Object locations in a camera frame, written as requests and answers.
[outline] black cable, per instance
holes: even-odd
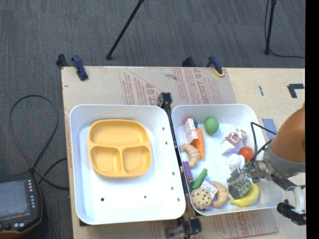
[[[266,130],[272,134],[276,134],[275,132],[272,132],[271,130],[261,126],[261,125],[258,125],[257,123],[254,123],[254,122],[250,122],[250,126],[251,126],[251,130],[253,132],[253,137],[254,137],[254,144],[255,144],[255,147],[254,147],[254,156],[250,159],[251,161],[251,165],[253,165],[255,163],[255,160],[256,160],[256,156],[266,148],[266,146],[272,141],[272,139],[270,139],[269,141],[267,141],[259,150],[257,150],[257,140],[256,140],[256,134],[255,134],[255,130],[254,130],[254,127],[253,125],[256,125],[260,128],[262,128],[263,130]]]
[[[265,41],[267,42],[267,35],[266,35],[266,21],[267,21],[267,11],[268,11],[268,5],[269,5],[269,0],[267,0],[267,5],[266,5],[266,14],[265,14]],[[305,59],[305,57],[303,56],[284,56],[284,55],[278,55],[276,53],[274,53],[273,51],[271,51],[271,49],[268,49],[273,55],[277,56],[277,57],[282,57],[282,58],[303,58]]]
[[[45,173],[44,173],[43,175],[46,176],[46,174],[47,174],[56,164],[60,163],[60,162],[63,161],[63,160],[66,160],[66,159],[67,159],[66,157],[63,157],[63,158],[59,159],[58,161],[55,161],[55,162],[45,171]]]
[[[26,154],[24,153],[24,151],[22,150],[22,148],[21,148],[20,145],[18,144],[18,141],[17,141],[17,139],[16,139],[16,137],[15,137],[15,135],[14,135],[14,132],[13,132],[13,129],[12,129],[12,123],[11,123],[12,112],[13,112],[14,108],[16,107],[16,105],[17,105],[20,101],[22,101],[23,99],[26,99],[26,98],[29,98],[29,97],[40,97],[40,98],[43,98],[43,99],[47,100],[49,103],[51,103],[51,105],[53,106],[53,108],[54,108],[54,110],[55,110],[55,113],[56,113],[56,123],[55,123],[54,130],[53,130],[53,132],[51,133],[51,135],[50,135],[48,141],[46,142],[46,144],[45,144],[44,147],[42,148],[41,152],[37,155],[37,157],[36,157],[36,159],[35,159],[35,161],[34,161],[33,163],[32,163],[32,162],[30,161],[30,159],[26,156]],[[35,166],[36,166],[36,164],[37,164],[39,158],[41,157],[41,155],[44,153],[44,151],[45,151],[46,148],[48,147],[49,143],[51,142],[51,140],[52,140],[52,138],[53,138],[53,136],[54,136],[54,134],[55,134],[55,132],[56,132],[58,123],[59,123],[59,113],[58,113],[58,109],[56,108],[56,106],[54,105],[54,103],[53,103],[51,100],[49,100],[48,98],[46,98],[46,97],[44,97],[44,96],[41,96],[41,95],[26,95],[26,96],[24,96],[24,97],[18,99],[18,100],[14,103],[14,105],[12,106],[11,111],[10,111],[10,117],[9,117],[10,132],[11,132],[11,135],[12,135],[12,137],[13,137],[14,142],[15,142],[16,145],[18,146],[18,148],[19,148],[19,150],[21,151],[22,155],[25,157],[25,159],[26,159],[26,160],[28,161],[28,163],[31,165],[31,167],[30,167],[29,170],[31,170],[31,171],[33,171],[33,170],[36,171],[36,172],[42,177],[42,179],[44,179],[47,183],[51,184],[52,186],[54,186],[54,187],[56,187],[56,188],[59,188],[59,189],[68,190],[69,187],[59,186],[59,185],[54,184],[53,182],[51,182],[51,181],[49,181],[48,179],[46,179],[46,178],[45,178],[45,175],[43,175],[40,171],[38,171],[38,169],[35,168]]]

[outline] toy food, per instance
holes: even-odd
[[[194,180],[191,188],[192,189],[197,189],[200,187],[200,185],[203,183],[203,181],[205,180],[205,177],[207,176],[207,169],[204,168],[202,170],[202,172],[199,174],[199,176],[196,178],[196,180]]]
[[[198,161],[200,160],[200,154],[198,149],[191,144],[182,144],[179,148],[179,151],[185,151],[187,153],[189,159],[188,164],[190,168],[195,167],[195,165],[197,165]]]
[[[198,149],[199,154],[200,154],[200,158],[204,159],[205,158],[205,149],[204,149],[203,132],[199,128],[196,128],[196,132],[197,132],[198,139],[193,145]]]
[[[241,147],[238,154],[245,157],[245,163],[251,160],[253,156],[255,155],[253,149],[248,146]]]
[[[210,181],[210,183],[212,185],[214,185],[218,190],[215,194],[216,196],[216,200],[215,201],[211,201],[211,206],[213,208],[221,208],[223,207],[223,205],[226,203],[227,199],[228,199],[228,190],[227,188],[221,184],[220,182],[217,181]]]
[[[228,184],[228,192],[233,199],[241,199],[249,192],[251,187],[252,182],[242,173],[236,180]]]
[[[236,153],[231,154],[228,159],[228,166],[230,170],[233,172],[237,167],[244,168],[245,158],[242,155],[238,155]]]
[[[219,122],[215,117],[210,116],[205,120],[204,126],[206,133],[208,133],[209,135],[213,135],[219,128]]]
[[[198,140],[195,122],[192,118],[188,118],[184,123],[184,131],[187,143],[195,146],[195,142]]]
[[[193,175],[191,173],[188,161],[183,161],[183,167],[185,172],[185,177],[188,183],[192,183],[194,181]]]
[[[190,193],[190,199],[194,207],[200,210],[206,209],[211,204],[210,193],[203,188],[194,189]]]
[[[230,199],[229,203],[230,204],[236,204],[240,207],[246,207],[251,205],[258,197],[259,195],[259,188],[258,186],[254,183],[252,185],[252,188],[247,192],[247,194],[241,198],[241,199]]]
[[[234,148],[238,146],[238,144],[245,137],[246,131],[244,131],[241,127],[236,126],[229,135],[225,138],[225,140],[221,143],[221,152],[229,153]]]

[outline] croissant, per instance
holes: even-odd
[[[185,151],[188,155],[188,164],[190,168],[193,168],[197,165],[198,161],[200,160],[200,154],[196,147],[191,144],[185,143],[182,144],[179,148],[180,152]]]
[[[220,182],[211,181],[210,183],[218,189],[215,195],[217,199],[212,201],[210,205],[214,208],[221,208],[228,199],[228,190]]]

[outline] can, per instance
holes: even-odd
[[[230,183],[228,185],[228,192],[234,199],[241,199],[251,188],[251,181],[247,177],[244,177]]]

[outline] white tray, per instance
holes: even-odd
[[[219,121],[219,129],[213,136],[209,136],[204,128],[204,122],[209,116],[214,116]],[[172,111],[172,121],[178,146],[187,143],[183,124],[188,118],[193,118],[194,121],[198,122],[198,127],[203,131],[205,144],[205,159],[200,160],[198,164],[191,169],[193,178],[196,179],[203,168],[206,168],[208,170],[206,180],[218,181],[228,188],[227,179],[230,177],[231,171],[227,159],[232,153],[238,153],[238,150],[243,146],[250,146],[254,149],[254,139],[250,123],[254,122],[259,124],[256,114],[250,107],[242,104],[177,106]],[[220,144],[235,126],[240,126],[247,134],[232,152],[222,154]],[[261,128],[254,126],[254,131],[256,134],[257,148],[259,149],[264,145],[265,140]],[[264,152],[261,151],[258,154],[257,160],[261,159],[263,153]],[[188,156],[185,152],[182,152],[180,155],[182,161],[188,161]],[[209,216],[275,208],[283,201],[283,191],[273,181],[261,180],[256,184],[260,190],[259,198],[250,206],[238,207],[237,205],[230,204],[228,199],[227,203],[220,209],[214,209],[211,206],[203,211],[196,208],[194,209],[202,215]]]
[[[102,119],[136,120],[147,129],[152,165],[143,175],[110,178],[98,174],[88,154],[88,131]],[[166,112],[157,106],[79,105],[70,113],[75,207],[90,225],[170,220],[186,207]]]

